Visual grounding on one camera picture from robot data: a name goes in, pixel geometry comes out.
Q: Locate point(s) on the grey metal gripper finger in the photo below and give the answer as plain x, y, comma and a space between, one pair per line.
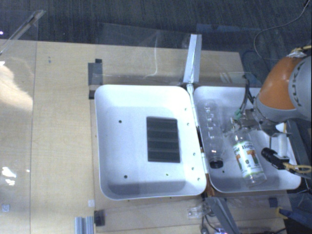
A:
248, 128
231, 130

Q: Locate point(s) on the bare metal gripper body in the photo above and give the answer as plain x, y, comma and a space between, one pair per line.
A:
251, 119

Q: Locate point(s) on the clear bottle with green label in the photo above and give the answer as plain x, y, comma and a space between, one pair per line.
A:
248, 160

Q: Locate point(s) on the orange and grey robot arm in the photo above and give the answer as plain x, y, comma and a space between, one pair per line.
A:
278, 89

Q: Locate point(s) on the clear bottle with black cap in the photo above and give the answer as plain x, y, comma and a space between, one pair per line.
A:
213, 130

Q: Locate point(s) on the thin black and white rod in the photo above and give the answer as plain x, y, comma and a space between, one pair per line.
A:
199, 138

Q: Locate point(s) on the white plastic tray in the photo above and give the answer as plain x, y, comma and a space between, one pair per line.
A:
126, 142
226, 179

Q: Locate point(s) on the black ribbed rectangular pad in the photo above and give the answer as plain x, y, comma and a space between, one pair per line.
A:
162, 139

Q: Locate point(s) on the pale wood board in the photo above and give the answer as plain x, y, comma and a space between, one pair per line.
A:
146, 64

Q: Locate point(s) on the black cylinder on white bracket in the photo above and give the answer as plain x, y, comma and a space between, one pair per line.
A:
273, 156

